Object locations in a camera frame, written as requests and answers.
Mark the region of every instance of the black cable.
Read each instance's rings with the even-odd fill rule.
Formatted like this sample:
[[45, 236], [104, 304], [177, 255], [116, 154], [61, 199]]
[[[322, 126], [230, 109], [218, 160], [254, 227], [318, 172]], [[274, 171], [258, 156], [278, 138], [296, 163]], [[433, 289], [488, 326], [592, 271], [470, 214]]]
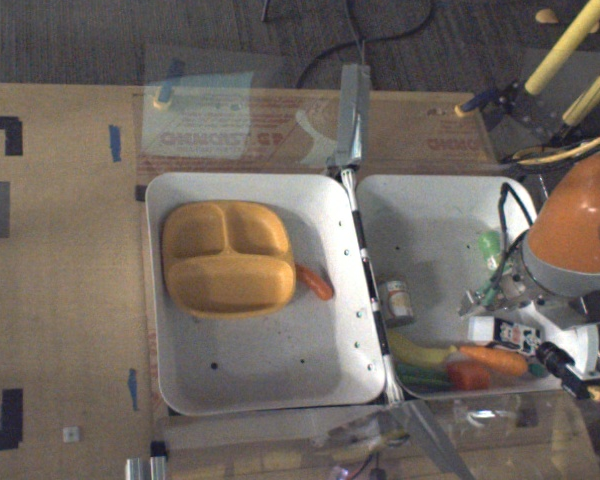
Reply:
[[524, 218], [527, 220], [527, 224], [529, 227], [533, 224], [533, 219], [529, 214], [529, 210], [520, 199], [518, 193], [513, 189], [511, 185], [508, 183], [503, 183], [500, 187], [500, 199], [498, 200], [498, 217], [500, 218], [500, 230], [502, 231], [502, 240], [503, 240], [503, 252], [507, 250], [508, 247], [508, 238], [507, 238], [507, 218], [504, 213], [504, 204], [507, 202], [507, 196], [511, 194], [511, 196], [516, 200], [518, 206], [522, 210], [524, 214]]
[[318, 64], [318, 62], [336, 52], [355, 46], [358, 50], [360, 62], [364, 64], [366, 45], [372, 43], [382, 43], [386, 41], [396, 41], [398, 39], [403, 39], [420, 31], [422, 28], [424, 28], [424, 26], [429, 22], [429, 20], [433, 16], [433, 0], [426, 0], [426, 2], [427, 7], [425, 10], [425, 16], [416, 25], [409, 27], [408, 29], [398, 32], [396, 34], [365, 38], [362, 32], [360, 31], [360, 27], [358, 26], [358, 20], [355, 17], [354, 0], [345, 0], [345, 14], [347, 17], [349, 28], [351, 29], [351, 34], [353, 35], [353, 40], [335, 44], [334, 46], [331, 46], [326, 50], [323, 50], [320, 53], [318, 53], [309, 62], [309, 64], [307, 64], [302, 73], [300, 73], [300, 76], [296, 80], [295, 88], [300, 89], [304, 85], [308, 73]]
[[523, 172], [525, 174], [543, 174], [546, 172], [559, 171], [566, 167], [572, 167], [573, 165], [580, 162], [581, 160], [584, 160], [585, 158], [589, 158], [590, 156], [595, 155], [596, 153], [599, 153], [599, 152], [600, 152], [600, 145], [596, 146], [595, 148], [592, 148], [589, 151], [582, 153], [581, 155], [578, 155], [576, 157], [565, 158], [564, 160], [558, 160], [556, 162], [551, 162], [551, 163], [547, 163], [547, 164], [523, 165], [523, 164], [518, 163], [518, 164], [516, 164], [516, 169], [519, 169], [521, 172]]
[[498, 287], [498, 285], [500, 284], [500, 281], [502, 280], [502, 274], [504, 273], [504, 269], [505, 269], [507, 260], [509, 259], [509, 257], [511, 256], [513, 251], [516, 250], [516, 248], [522, 241], [524, 235], [526, 234], [526, 231], [524, 231], [523, 233], [518, 235], [518, 237], [511, 244], [511, 247], [508, 246], [509, 240], [507, 237], [508, 236], [507, 217], [504, 213], [504, 205], [507, 202], [507, 196], [509, 194], [511, 194], [511, 196], [515, 199], [516, 203], [518, 203], [518, 206], [522, 210], [522, 213], [524, 214], [524, 218], [526, 219], [529, 227], [531, 227], [533, 225], [533, 219], [531, 218], [531, 214], [529, 213], [529, 210], [527, 210], [527, 207], [522, 202], [522, 199], [520, 199], [520, 196], [518, 195], [518, 193], [513, 189], [513, 187], [511, 185], [509, 185], [508, 183], [503, 183], [502, 186], [500, 187], [500, 199], [498, 200], [498, 217], [500, 219], [500, 230], [502, 233], [502, 252], [500, 253], [500, 262], [498, 263], [498, 268], [496, 268], [496, 271], [494, 272], [493, 276], [491, 276], [491, 283], [490, 283], [489, 287], [492, 290], [495, 290]]

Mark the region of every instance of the yellow plate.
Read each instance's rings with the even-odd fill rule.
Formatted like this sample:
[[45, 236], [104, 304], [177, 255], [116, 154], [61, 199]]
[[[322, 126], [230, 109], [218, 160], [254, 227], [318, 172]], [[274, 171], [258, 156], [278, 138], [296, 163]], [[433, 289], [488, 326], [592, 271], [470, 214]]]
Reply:
[[201, 318], [245, 318], [282, 309], [295, 292], [284, 224], [268, 207], [244, 201], [189, 203], [162, 231], [169, 295]]

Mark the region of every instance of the toy banana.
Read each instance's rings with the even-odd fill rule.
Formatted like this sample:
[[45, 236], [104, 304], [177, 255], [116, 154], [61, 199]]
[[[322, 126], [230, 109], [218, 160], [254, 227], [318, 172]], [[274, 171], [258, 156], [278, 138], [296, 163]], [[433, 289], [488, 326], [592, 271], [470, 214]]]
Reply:
[[387, 339], [396, 359], [422, 368], [440, 366], [447, 357], [458, 351], [453, 345], [448, 348], [421, 347], [393, 329], [387, 330]]

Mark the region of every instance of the green object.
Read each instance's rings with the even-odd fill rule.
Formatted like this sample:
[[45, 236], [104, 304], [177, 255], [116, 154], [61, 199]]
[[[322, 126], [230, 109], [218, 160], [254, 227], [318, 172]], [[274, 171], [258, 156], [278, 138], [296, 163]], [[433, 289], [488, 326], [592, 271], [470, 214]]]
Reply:
[[495, 272], [500, 262], [500, 233], [485, 231], [478, 237], [478, 249], [486, 262], [489, 272]]
[[396, 363], [396, 373], [400, 382], [405, 386], [425, 386], [439, 389], [453, 387], [449, 376], [443, 371], [398, 362]]

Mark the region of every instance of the tin can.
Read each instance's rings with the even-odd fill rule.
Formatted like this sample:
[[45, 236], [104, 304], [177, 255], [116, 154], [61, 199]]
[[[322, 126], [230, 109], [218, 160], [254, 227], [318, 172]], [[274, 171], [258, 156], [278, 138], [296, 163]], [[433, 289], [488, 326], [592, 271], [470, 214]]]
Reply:
[[387, 327], [412, 324], [415, 320], [411, 297], [404, 281], [387, 281], [378, 287], [382, 316]]

